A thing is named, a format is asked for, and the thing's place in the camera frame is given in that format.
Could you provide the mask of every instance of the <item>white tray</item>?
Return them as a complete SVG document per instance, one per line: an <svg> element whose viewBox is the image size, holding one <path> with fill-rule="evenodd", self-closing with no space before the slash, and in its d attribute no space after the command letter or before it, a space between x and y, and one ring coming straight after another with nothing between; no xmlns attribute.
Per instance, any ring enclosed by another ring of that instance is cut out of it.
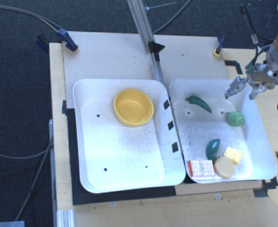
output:
<svg viewBox="0 0 278 227"><path fill-rule="evenodd" d="M127 88L143 91L154 104L154 116L143 126L124 126L115 116L114 98ZM74 85L73 95L80 181L87 191L169 186L184 180L186 170L178 136L176 128L171 128L171 108L164 108L168 95L161 83L82 79Z"/></svg>
<svg viewBox="0 0 278 227"><path fill-rule="evenodd" d="M225 99L224 90L232 80L176 79L170 83L170 96L183 149L186 171L189 175L189 160L206 160L206 147L210 140L220 139L217 156L222 156L230 146L243 152L240 164L234 175L223 179L217 175L200 180L198 183L216 183L239 180L271 179L277 173L273 157L257 105L249 99L251 89L247 86L242 92ZM212 109L191 105L187 97L196 95ZM238 111L244 115L244 124L232 127L227 122L229 112Z"/></svg>

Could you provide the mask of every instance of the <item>green ball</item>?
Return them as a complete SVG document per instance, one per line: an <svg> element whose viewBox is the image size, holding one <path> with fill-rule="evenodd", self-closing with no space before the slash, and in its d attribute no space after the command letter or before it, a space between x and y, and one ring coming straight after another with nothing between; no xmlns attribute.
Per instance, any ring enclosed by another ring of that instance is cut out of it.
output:
<svg viewBox="0 0 278 227"><path fill-rule="evenodd" d="M234 127L241 126L244 123L244 115L239 112L230 112L228 114L228 123Z"/></svg>

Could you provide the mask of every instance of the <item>green eggplant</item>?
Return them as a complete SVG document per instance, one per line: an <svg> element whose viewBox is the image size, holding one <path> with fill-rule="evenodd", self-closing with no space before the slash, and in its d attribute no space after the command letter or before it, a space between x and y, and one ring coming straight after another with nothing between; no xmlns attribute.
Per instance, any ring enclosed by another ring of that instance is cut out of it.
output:
<svg viewBox="0 0 278 227"><path fill-rule="evenodd" d="M208 160L212 160L213 162L215 161L216 155L219 150L219 145L220 139L214 139L209 141L206 148L206 156Z"/></svg>
<svg viewBox="0 0 278 227"><path fill-rule="evenodd" d="M230 112L228 114L228 123L231 126L237 127L244 123L244 115L239 112Z"/></svg>
<svg viewBox="0 0 278 227"><path fill-rule="evenodd" d="M191 96L186 98L186 100L189 101L190 104L198 105L207 110L208 112L212 113L211 108L201 98L197 96Z"/></svg>

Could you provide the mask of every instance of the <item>beige round object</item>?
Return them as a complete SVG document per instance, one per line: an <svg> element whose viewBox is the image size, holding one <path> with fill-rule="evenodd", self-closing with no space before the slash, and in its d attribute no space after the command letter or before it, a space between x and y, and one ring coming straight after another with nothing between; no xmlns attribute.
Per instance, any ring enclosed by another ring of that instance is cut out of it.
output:
<svg viewBox="0 0 278 227"><path fill-rule="evenodd" d="M222 178L230 178L234 174L233 162L227 157L218 157L214 163L214 170Z"/></svg>

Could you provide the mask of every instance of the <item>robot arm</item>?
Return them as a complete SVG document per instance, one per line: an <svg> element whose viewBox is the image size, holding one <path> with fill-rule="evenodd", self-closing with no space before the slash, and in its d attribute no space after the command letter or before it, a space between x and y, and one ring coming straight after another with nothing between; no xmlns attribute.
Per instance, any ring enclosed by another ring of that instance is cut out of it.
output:
<svg viewBox="0 0 278 227"><path fill-rule="evenodd" d="M266 51L266 60L263 63L255 63L255 60L252 60L245 67L247 77L240 78L237 76L231 83L230 88L225 91L226 99L242 91L246 83L252 87L252 92L249 95L251 100L255 99L260 92L273 89L275 85L278 85L278 35L273 44L259 53L264 51Z"/></svg>

